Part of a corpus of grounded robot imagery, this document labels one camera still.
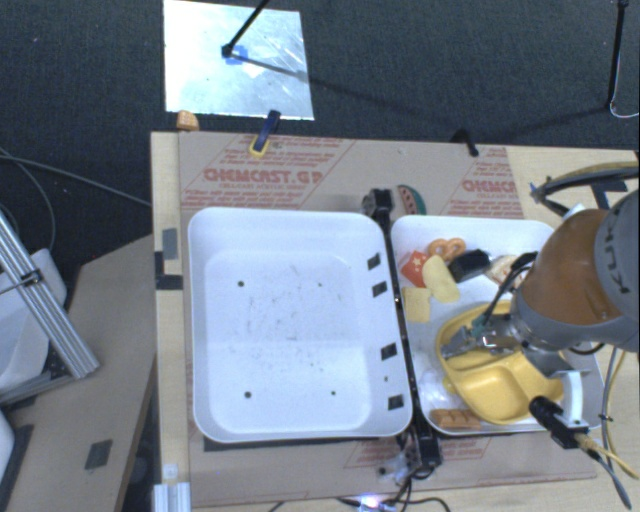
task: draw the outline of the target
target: wire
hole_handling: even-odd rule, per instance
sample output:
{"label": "wire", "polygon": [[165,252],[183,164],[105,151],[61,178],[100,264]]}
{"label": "wire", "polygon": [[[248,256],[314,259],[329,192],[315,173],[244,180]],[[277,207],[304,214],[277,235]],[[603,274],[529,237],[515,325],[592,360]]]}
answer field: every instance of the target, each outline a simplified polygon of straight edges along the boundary
{"label": "wire", "polygon": [[276,512],[276,510],[278,510],[282,505],[284,505],[284,501],[281,501],[280,503],[276,503],[273,507],[271,507],[269,509],[269,512]]}
{"label": "wire", "polygon": [[402,510],[400,512],[405,512],[405,510],[407,510],[407,507],[409,506],[409,501],[411,501],[411,491],[413,490],[413,478],[409,478],[409,485],[407,485],[407,499],[405,501],[402,501],[402,494],[398,495],[398,497],[395,500],[395,503],[402,503]]}
{"label": "wire", "polygon": [[33,183],[33,185],[36,187],[36,189],[42,196],[42,199],[44,200],[44,204],[46,205],[47,210],[49,211],[49,219],[51,220],[51,240],[49,242],[49,252],[52,252],[53,246],[56,243],[57,225],[56,225],[56,215],[53,211],[53,206],[51,206],[51,201],[49,200],[49,196],[42,188],[42,185],[40,185],[40,182],[33,176],[33,174],[29,172],[29,170],[24,165],[22,165],[22,162],[19,162],[17,159],[15,159],[13,155],[11,155],[11,153],[9,153],[6,149],[2,147],[0,147],[0,153],[2,153],[3,155],[3,156],[0,156],[0,158],[6,157],[6,159],[12,161],[18,167],[18,169],[20,169],[24,173],[24,175],[27,178],[29,178],[31,183]]}
{"label": "wire", "polygon": [[451,509],[449,508],[449,505],[447,505],[447,502],[444,501],[442,498],[423,498],[421,500],[407,500],[407,501],[399,501],[399,503],[405,503],[407,505],[422,505],[423,503],[431,503],[431,502],[437,502],[440,503],[440,505],[442,505],[442,508],[446,511],[446,512],[451,512]]}
{"label": "wire", "polygon": [[339,501],[343,505],[347,505],[349,507],[356,507],[357,508],[357,507],[360,506],[360,502],[359,501],[350,500],[348,498],[336,498],[336,501]]}
{"label": "wire", "polygon": [[531,197],[536,202],[542,203],[553,213],[564,217],[569,209],[555,201],[551,201],[548,196],[570,187],[582,185],[593,185],[596,183],[609,183],[621,180],[629,180],[638,177],[638,164],[636,162],[610,162],[592,165],[578,169],[559,176],[558,178],[547,178],[547,181],[536,187],[531,186]]}
{"label": "wire", "polygon": [[613,485],[615,485],[616,490],[618,491],[618,496],[620,496],[620,499],[622,500],[622,503],[624,504],[624,506],[627,507],[628,510],[631,510],[631,500],[629,499],[629,495],[627,494],[627,491],[622,485],[622,482],[620,482],[618,475],[616,475],[613,472],[613,469],[611,469],[611,467],[604,460],[602,460],[602,457],[598,455],[597,457],[594,457],[594,458],[609,474],[609,476],[611,477],[611,480],[613,480]]}
{"label": "wire", "polygon": [[128,199],[129,201],[133,201],[134,203],[141,204],[142,206],[151,207],[151,203],[148,202],[148,201],[145,201],[145,200],[140,199],[138,197],[132,196],[130,194],[127,194],[126,192],[122,192],[120,190],[117,190],[115,188],[109,187],[107,185],[103,185],[102,183],[99,183],[97,181],[90,180],[90,179],[84,178],[82,176],[78,176],[77,174],[73,174],[73,173],[71,173],[69,171],[65,171],[63,169],[58,169],[57,167],[53,167],[51,165],[41,164],[39,162],[34,162],[33,160],[27,160],[25,158],[18,158],[18,157],[15,157],[15,156],[7,156],[7,155],[0,155],[0,160],[7,160],[7,161],[10,161],[10,162],[17,162],[17,163],[29,165],[31,167],[35,167],[35,168],[43,170],[43,171],[48,171],[48,172],[52,172],[54,174],[59,174],[60,176],[64,176],[65,178],[76,180],[76,181],[79,181],[81,183],[84,183],[85,185],[90,185],[92,187],[99,188],[100,190],[104,190],[105,192],[109,192],[111,194],[115,194],[117,196],[120,196],[120,197],[122,197],[124,199]]}
{"label": "wire", "polygon": [[[616,379],[618,377],[618,373],[620,372],[620,368],[622,368],[622,363],[624,362],[624,359],[625,359],[626,355],[627,355],[626,352],[622,353],[622,355],[620,356],[620,359],[618,360],[618,363],[617,363],[617,365],[615,367],[615,370],[613,371],[613,375],[611,376],[611,382],[609,384],[609,398],[608,398],[608,403],[607,403],[607,411],[611,408],[611,396],[612,396],[613,386],[614,386],[614,384],[616,382]],[[618,451],[616,450],[616,447],[615,447],[615,445],[613,443],[613,435],[611,433],[611,428],[610,427],[607,427],[607,429],[606,429],[606,436],[607,436],[608,449],[609,449],[610,453],[617,457],[618,456]],[[636,473],[633,469],[629,468],[627,465],[620,465],[620,468],[629,477],[638,480],[638,473]]]}
{"label": "wire", "polygon": [[495,297],[493,297],[493,300],[491,301],[487,309],[484,311],[484,313],[482,313],[482,315],[478,317],[482,319],[480,321],[481,326],[487,325],[487,323],[489,322],[489,318],[493,314],[493,310],[496,308],[496,305],[500,300],[500,297],[502,297],[504,293],[509,289],[512,283],[515,281],[516,277],[522,274],[525,270],[531,269],[531,267],[527,265],[529,265],[529,263],[535,260],[537,256],[538,256],[537,251],[526,252],[518,256],[518,259],[516,259],[511,264],[511,270],[509,271],[509,274],[507,274],[507,277],[504,279],[502,284],[498,287],[498,292],[496,293]]}
{"label": "wire", "polygon": [[592,347],[588,350],[580,350],[574,347],[571,347],[569,350],[574,354],[578,354],[580,356],[590,356],[592,354],[595,354],[596,352],[599,352],[603,348],[604,348],[604,343],[598,343],[595,347]]}
{"label": "wire", "polygon": [[593,452],[598,452],[599,454],[604,455],[609,459],[613,459],[615,462],[617,462],[618,466],[620,466],[620,468],[622,468],[624,472],[627,473],[631,478],[633,478],[634,480],[640,480],[640,475],[638,475],[633,470],[633,468],[629,466],[629,464],[623,461],[611,450],[607,450],[606,448],[603,448],[602,446],[600,446],[593,439],[591,439],[587,434],[576,434],[574,437],[575,437],[575,440],[578,442],[578,446],[580,446],[580,448],[582,448],[583,451],[586,452],[590,450]]}
{"label": "wire", "polygon": [[[620,482],[620,480],[618,479],[618,477],[616,476],[613,470],[613,464],[611,463],[612,457],[610,457],[611,452],[609,451],[609,442],[608,442],[608,438],[609,438],[608,422],[610,421],[609,402],[611,397],[612,384],[615,382],[614,374],[616,374],[615,360],[616,360],[617,353],[618,353],[618,349],[617,347],[614,347],[613,350],[611,351],[611,357],[609,359],[609,365],[607,368],[607,376],[605,377],[605,381],[604,381],[604,391],[602,393],[602,410],[601,410],[600,417],[602,418],[601,432],[602,432],[602,444],[604,446],[600,447],[590,438],[589,438],[589,441],[587,441],[584,438],[582,438],[579,434],[576,435],[576,441],[580,445],[580,448],[584,450],[594,460],[598,461],[598,463],[609,474],[609,476],[613,480],[614,486],[616,488],[616,492],[618,493],[620,500],[624,503],[624,505],[629,510],[631,510],[631,502],[629,500],[629,495],[627,494],[627,491],[622,485],[622,482]],[[602,459],[602,457],[600,457],[599,455],[600,453],[604,453],[605,456],[607,456],[607,462],[605,462]]]}
{"label": "wire", "polygon": [[2,203],[0,203],[0,210],[2,210],[2,212],[5,215],[5,217],[7,217],[7,219],[11,223],[11,227],[16,232],[16,235],[18,235],[18,237],[19,237],[20,236],[20,226],[18,225],[18,221],[16,220],[16,218],[13,216],[13,213],[11,213],[11,210],[9,210],[9,208],[7,208]]}
{"label": "wire", "polygon": [[618,80],[620,78],[620,54],[618,53],[618,58],[616,59],[616,78],[613,82],[613,95],[611,96],[611,101],[609,102],[609,112],[611,112],[611,115],[614,117],[617,117],[618,119],[632,119],[634,117],[638,117],[638,114],[640,114],[640,112],[636,112],[635,114],[618,114],[616,112],[616,106],[615,106],[615,100],[616,100],[616,94],[618,94]]}

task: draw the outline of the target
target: yellow dish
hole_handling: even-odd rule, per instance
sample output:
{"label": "yellow dish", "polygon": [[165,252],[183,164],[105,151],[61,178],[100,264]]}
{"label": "yellow dish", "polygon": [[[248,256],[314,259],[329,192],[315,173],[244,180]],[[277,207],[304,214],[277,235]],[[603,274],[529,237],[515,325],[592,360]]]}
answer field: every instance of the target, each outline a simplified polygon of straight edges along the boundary
{"label": "yellow dish", "polygon": [[[529,416],[529,402],[546,396],[554,402],[562,398],[559,379],[544,377],[518,350],[508,355],[492,355],[472,350],[445,360],[440,347],[463,326],[471,326],[486,306],[480,306],[445,323],[436,338],[436,352],[447,376],[443,384],[457,393],[480,419],[496,425],[508,425]],[[509,302],[500,302],[495,314],[509,312]]]}

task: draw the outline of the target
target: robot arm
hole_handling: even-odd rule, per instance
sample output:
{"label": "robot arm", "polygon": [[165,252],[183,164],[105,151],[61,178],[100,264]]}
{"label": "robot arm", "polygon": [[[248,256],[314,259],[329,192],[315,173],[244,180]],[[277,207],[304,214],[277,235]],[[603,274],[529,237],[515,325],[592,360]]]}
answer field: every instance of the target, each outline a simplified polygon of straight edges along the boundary
{"label": "robot arm", "polygon": [[557,352],[584,341],[639,350],[638,191],[609,212],[584,210],[565,220],[513,294],[510,314],[463,328],[442,354],[520,346],[551,377],[567,369]]}

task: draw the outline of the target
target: black carpet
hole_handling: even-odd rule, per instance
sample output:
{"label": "black carpet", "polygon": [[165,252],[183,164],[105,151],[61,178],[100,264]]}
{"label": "black carpet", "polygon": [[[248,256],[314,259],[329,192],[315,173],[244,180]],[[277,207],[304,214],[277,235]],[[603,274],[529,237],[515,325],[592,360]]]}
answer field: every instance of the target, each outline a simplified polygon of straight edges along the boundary
{"label": "black carpet", "polygon": [[[221,2],[255,5],[254,2]],[[280,133],[638,148],[638,119],[604,108],[617,9],[612,1],[292,1],[302,16],[316,120]],[[638,109],[640,6],[626,10],[619,108]],[[159,0],[3,0],[0,147],[149,199],[149,133],[164,111]],[[218,131],[261,121],[207,116]],[[148,209],[34,171],[58,220],[65,278],[151,230]],[[0,203],[30,249],[47,245],[31,183],[0,165]]]}

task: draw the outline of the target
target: metal pole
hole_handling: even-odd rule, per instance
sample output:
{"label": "metal pole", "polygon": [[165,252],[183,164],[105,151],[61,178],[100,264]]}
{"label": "metal pole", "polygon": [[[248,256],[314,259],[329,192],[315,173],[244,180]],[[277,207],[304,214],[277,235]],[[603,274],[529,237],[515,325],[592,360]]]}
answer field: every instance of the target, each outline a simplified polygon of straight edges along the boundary
{"label": "metal pole", "polygon": [[611,72],[609,73],[609,95],[606,108],[609,108],[616,94],[618,82],[618,63],[620,62],[620,46],[622,44],[622,26],[624,24],[624,10],[629,6],[627,0],[618,0],[618,21],[616,22],[616,37],[613,42],[613,56],[611,57]]}
{"label": "metal pole", "polygon": [[244,22],[244,25],[240,27],[240,30],[238,30],[237,34],[233,36],[233,39],[222,47],[222,56],[225,59],[231,57],[231,52],[233,51],[233,47],[237,44],[237,42],[244,35],[247,29],[251,26],[254,20],[262,12],[262,9],[264,9],[267,6],[269,1],[270,0],[261,0],[261,2],[258,4],[258,7],[256,7],[255,10],[251,13],[251,16],[249,16],[249,19],[247,19],[247,21]]}

